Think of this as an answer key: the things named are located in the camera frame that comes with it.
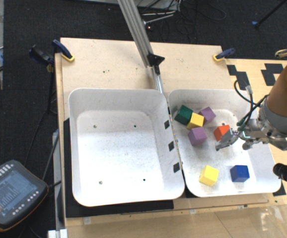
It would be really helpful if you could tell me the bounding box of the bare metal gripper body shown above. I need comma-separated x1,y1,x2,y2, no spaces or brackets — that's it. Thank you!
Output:
238,119,287,151

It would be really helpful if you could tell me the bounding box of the orange cube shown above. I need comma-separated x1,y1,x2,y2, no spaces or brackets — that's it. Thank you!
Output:
213,124,231,142

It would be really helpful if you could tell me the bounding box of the white plastic tray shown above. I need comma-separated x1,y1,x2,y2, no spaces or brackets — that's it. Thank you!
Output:
168,89,282,198
68,87,186,207

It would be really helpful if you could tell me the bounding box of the blue cube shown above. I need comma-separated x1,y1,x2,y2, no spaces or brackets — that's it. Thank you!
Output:
230,165,250,183

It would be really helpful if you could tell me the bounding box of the purple cube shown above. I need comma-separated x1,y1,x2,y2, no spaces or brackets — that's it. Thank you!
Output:
187,126,208,147
198,106,216,123

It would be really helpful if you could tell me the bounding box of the yellow cube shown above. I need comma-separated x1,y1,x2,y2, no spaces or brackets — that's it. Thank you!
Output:
199,165,219,187
186,112,205,130

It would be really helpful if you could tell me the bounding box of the green cube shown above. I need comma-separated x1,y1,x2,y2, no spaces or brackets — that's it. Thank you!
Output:
174,105,194,126

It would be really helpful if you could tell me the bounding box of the pale wood board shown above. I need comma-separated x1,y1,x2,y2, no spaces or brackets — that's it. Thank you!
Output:
60,37,270,212

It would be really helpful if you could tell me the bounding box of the black cylinder on white bracket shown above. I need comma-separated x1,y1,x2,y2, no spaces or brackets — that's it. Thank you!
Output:
273,144,287,189

